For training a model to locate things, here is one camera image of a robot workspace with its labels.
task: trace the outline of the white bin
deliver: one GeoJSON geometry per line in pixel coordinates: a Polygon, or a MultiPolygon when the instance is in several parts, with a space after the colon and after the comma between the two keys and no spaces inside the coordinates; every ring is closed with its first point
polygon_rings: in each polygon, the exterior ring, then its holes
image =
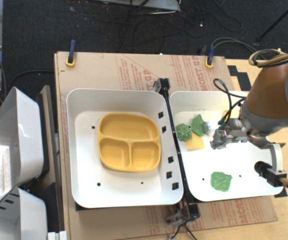
{"type": "Polygon", "coordinates": [[[182,199],[177,151],[166,102],[160,94],[75,89],[67,96],[67,114],[72,194],[79,205],[85,208],[172,205],[182,199]],[[97,126],[104,115],[112,112],[144,115],[156,122],[161,136],[158,167],[148,172],[122,172],[101,163],[97,126]]]}
{"type": "Polygon", "coordinates": [[[46,240],[44,201],[15,187],[0,202],[0,240],[46,240]]]}
{"type": "Polygon", "coordinates": [[[0,107],[0,200],[39,176],[43,165],[39,106],[14,87],[0,107]]]}
{"type": "MultiPolygon", "coordinates": [[[[232,93],[247,95],[241,91],[232,93]]],[[[232,96],[232,103],[238,99],[232,96]]],[[[217,122],[228,110],[228,98],[221,91],[177,91],[170,97],[170,107],[175,126],[191,125],[192,119],[200,114],[205,122],[210,122],[212,128],[216,129],[219,126],[217,122]]],[[[231,118],[238,117],[238,112],[239,107],[233,110],[231,118]]],[[[185,143],[179,141],[188,188],[196,199],[208,202],[276,195],[282,191],[282,186],[271,186],[254,169],[257,161],[271,164],[269,149],[259,149],[249,142],[239,142],[213,150],[210,146],[212,140],[212,135],[205,134],[205,148],[201,150],[187,150],[185,143]],[[210,177],[213,172],[232,175],[227,192],[211,186],[210,177]]]]}

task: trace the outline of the yellow plate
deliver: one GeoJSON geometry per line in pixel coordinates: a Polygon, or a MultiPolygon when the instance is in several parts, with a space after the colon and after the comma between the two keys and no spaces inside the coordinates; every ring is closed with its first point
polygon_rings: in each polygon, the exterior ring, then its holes
{"type": "Polygon", "coordinates": [[[98,127],[102,163],[123,172],[147,172],[160,162],[161,144],[157,124],[147,116],[109,113],[98,127]]]}

